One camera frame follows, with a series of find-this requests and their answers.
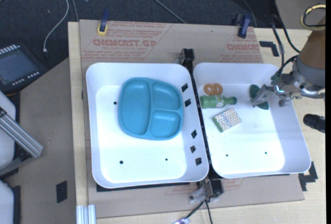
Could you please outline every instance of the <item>pretzel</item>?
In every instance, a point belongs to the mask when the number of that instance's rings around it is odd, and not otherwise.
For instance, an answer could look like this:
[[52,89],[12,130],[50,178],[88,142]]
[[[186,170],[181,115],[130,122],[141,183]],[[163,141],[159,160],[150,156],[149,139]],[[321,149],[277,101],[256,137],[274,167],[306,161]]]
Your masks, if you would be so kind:
[[203,86],[203,91],[208,95],[220,95],[223,92],[223,87],[218,83],[208,83]]

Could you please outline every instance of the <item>toy wine bottle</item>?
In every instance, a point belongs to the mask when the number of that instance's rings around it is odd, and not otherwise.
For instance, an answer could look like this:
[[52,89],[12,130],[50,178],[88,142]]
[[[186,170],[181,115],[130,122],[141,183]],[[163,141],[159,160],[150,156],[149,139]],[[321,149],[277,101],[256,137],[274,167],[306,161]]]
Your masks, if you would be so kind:
[[201,108],[221,108],[226,106],[227,104],[236,104],[237,98],[236,97],[225,97],[222,95],[212,95],[207,96],[203,95],[200,97],[200,104]]

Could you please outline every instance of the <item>blue plate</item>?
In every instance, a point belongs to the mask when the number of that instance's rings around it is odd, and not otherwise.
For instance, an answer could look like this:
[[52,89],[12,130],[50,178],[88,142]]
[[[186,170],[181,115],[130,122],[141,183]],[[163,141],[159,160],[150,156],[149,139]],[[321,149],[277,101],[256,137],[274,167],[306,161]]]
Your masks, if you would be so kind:
[[118,102],[121,128],[130,136],[166,140],[183,125],[183,101],[172,84],[149,78],[132,78],[123,84]]

